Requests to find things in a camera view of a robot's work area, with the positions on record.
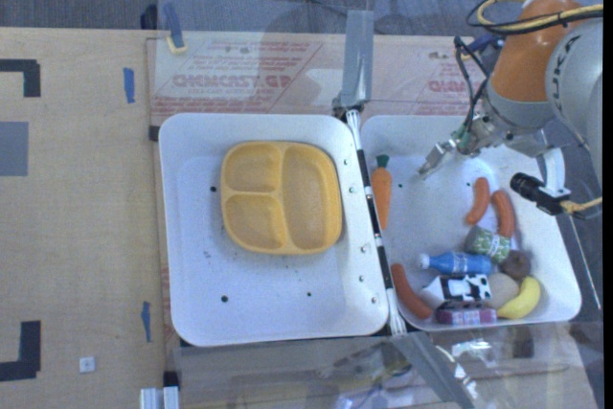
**white tray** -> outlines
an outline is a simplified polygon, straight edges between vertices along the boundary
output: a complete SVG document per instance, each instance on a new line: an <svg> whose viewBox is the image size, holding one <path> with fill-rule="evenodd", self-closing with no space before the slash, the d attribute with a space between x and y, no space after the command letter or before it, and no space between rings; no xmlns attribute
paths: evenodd
<svg viewBox="0 0 613 409"><path fill-rule="evenodd" d="M455 153L423 180L418 168L435 143L447 140L463 118L435 116L375 116L361 128L362 146L372 171L380 153L390 155L388 169L394 178L388 228L382 237L390 264L404 265L409 284L419 291L436 276L435 270L417 268L419 253L432 255L461 250L469 226L464 217L472 205L473 191L467 183L477 177L488 178L491 191L509 192L516 213L517 231L512 248L533 254L532 274L542 285L537 308L527 317L510 321L500 319L494 326L563 322L579 313L581 295L556 219L536 209L534 203L511 191L511 177L525 172L540 177L535 159L504 146L486 148L478 157ZM496 229L491 207L480 225ZM400 313L411 325L423 330L468 329L450 327L436 320L420 320L400 306Z"/></svg>
<svg viewBox="0 0 613 409"><path fill-rule="evenodd" d="M232 146L252 140L302 142L331 157L341 188L343 231L328 251L259 254L227 236L219 196L221 163ZM319 115L185 113L164 122L159 150L170 314L186 342L210 347L358 336L385 325L385 286L346 125Z"/></svg>

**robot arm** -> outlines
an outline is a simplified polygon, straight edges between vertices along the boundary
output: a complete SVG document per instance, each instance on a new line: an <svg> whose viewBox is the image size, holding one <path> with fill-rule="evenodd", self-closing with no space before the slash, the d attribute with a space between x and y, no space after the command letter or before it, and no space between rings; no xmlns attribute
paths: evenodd
<svg viewBox="0 0 613 409"><path fill-rule="evenodd" d="M533 0L520 20L579 7L572 0ZM545 124L558 118L589 149L602 186L602 30L602 18L591 18L510 36L480 95L481 110L435 145L420 174L427 176L453 150L474 156L504 144L542 156L546 167L546 183L517 174L511 187L547 213L567 211L560 205L570 194L561 150L543 135Z"/></svg>

